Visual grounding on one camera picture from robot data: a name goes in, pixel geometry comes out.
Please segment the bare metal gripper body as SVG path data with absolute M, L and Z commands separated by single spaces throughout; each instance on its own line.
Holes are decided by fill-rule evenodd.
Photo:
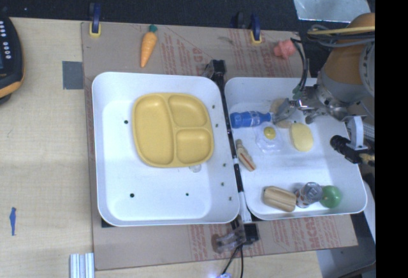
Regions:
M 323 85 L 306 86 L 297 101 L 297 107 L 306 116 L 309 112 L 322 112 L 338 121 L 349 115 L 348 104 L 336 98 Z

